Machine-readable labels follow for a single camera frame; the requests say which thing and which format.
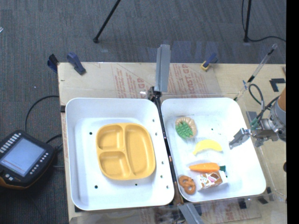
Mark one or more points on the white and brown carton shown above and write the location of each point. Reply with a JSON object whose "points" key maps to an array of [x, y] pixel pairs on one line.
{"points": [[211, 181]]}

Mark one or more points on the brown cardboard board red print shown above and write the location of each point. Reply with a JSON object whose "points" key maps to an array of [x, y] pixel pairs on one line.
{"points": [[98, 80]]}

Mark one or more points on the yellow banana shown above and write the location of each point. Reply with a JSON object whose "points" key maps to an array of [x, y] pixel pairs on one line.
{"points": [[208, 146]]}

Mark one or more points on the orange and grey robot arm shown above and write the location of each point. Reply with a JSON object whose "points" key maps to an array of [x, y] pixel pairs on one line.
{"points": [[281, 106]]}

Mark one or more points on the white plastic tray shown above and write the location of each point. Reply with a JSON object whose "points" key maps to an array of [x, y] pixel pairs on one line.
{"points": [[84, 195], [240, 171]]}

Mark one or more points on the orange carrot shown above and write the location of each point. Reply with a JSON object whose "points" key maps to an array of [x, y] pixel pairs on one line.
{"points": [[204, 167]]}

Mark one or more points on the brown pretzel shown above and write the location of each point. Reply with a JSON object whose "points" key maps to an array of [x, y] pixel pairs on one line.
{"points": [[187, 184]]}

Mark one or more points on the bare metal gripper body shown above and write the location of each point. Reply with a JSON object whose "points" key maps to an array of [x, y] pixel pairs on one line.
{"points": [[268, 129]]}

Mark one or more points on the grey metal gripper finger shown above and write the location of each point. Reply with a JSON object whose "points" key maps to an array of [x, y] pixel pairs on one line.
{"points": [[240, 137]]}

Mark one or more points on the yellow divided plate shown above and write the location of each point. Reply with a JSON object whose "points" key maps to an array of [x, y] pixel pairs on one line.
{"points": [[137, 148]]}

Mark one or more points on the tan bread with green lettuce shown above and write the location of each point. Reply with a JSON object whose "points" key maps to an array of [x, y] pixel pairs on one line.
{"points": [[187, 127]]}

